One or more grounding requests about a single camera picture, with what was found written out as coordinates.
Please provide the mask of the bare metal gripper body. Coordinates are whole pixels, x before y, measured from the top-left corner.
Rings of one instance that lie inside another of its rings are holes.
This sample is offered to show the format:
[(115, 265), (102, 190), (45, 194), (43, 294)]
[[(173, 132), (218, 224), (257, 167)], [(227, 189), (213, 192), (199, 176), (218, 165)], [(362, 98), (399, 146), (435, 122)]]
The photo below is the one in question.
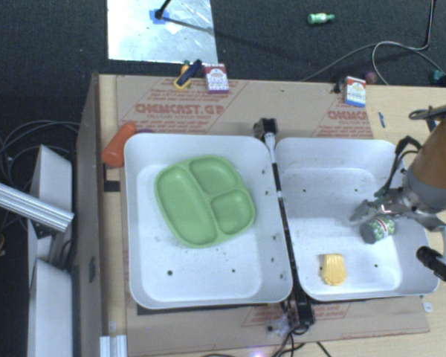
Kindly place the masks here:
[(438, 219), (437, 211), (425, 204), (408, 188), (390, 189), (380, 203), (380, 212), (387, 215), (403, 216), (418, 222)]

